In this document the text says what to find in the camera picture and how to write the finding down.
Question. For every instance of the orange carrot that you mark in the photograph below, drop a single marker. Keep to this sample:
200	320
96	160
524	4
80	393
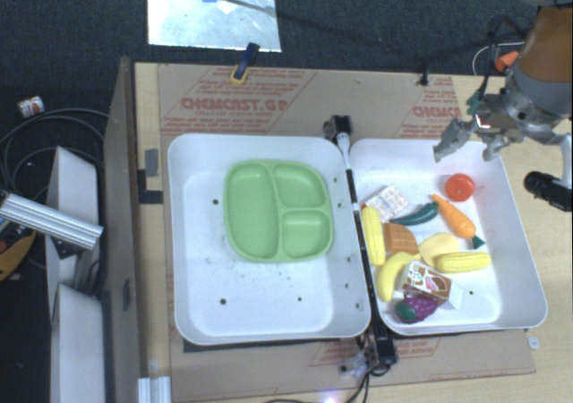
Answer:
454	217

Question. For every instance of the brown waffle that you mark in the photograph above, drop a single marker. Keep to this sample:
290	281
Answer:
400	237

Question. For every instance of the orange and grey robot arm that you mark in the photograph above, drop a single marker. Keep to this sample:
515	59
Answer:
544	49

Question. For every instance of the brown cardboard board red print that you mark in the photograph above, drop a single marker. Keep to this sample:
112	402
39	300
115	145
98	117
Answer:
286	101

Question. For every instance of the yellow banana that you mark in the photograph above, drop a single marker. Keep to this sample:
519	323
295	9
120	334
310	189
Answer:
391	273

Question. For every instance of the white plastic tray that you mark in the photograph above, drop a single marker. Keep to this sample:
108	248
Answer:
501	276
268	298

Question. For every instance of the black cylinder on white bracket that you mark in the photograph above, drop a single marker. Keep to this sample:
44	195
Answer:
548	188

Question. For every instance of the orange and white small can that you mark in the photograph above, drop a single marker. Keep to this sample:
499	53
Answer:
31	106

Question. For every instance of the green divided plate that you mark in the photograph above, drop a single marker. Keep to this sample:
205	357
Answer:
250	213

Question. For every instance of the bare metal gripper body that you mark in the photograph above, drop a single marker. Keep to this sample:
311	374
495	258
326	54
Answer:
508	121

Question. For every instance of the thin black and white rod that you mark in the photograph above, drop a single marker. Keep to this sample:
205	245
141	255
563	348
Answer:
351	182

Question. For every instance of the white and brown carton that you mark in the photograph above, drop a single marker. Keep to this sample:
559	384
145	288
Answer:
427	282

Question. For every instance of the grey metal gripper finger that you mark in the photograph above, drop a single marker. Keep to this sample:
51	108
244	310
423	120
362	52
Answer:
492	148
452	139

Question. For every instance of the yellow corn cob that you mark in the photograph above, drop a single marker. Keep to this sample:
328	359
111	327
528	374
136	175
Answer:
465	261
373	235

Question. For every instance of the dark green pepper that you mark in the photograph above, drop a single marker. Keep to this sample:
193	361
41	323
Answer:
421	215

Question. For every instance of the purple grapes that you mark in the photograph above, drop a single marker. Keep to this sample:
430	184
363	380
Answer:
421	308

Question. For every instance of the red tomato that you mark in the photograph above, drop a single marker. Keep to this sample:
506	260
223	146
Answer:
460	187

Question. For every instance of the pale yellow potato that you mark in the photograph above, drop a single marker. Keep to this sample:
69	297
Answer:
441	244

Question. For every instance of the white and red packet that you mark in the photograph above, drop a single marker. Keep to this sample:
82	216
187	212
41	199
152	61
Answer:
387	203

